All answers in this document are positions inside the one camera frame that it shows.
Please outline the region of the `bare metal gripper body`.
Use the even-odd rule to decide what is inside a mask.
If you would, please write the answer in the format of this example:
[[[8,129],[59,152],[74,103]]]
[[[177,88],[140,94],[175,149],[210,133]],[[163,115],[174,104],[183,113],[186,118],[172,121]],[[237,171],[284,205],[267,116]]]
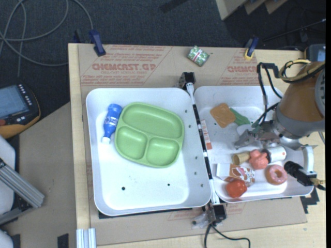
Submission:
[[[265,148],[284,145],[293,150],[299,150],[302,146],[299,142],[300,137],[289,132],[277,121],[263,122],[254,128],[253,135]]]

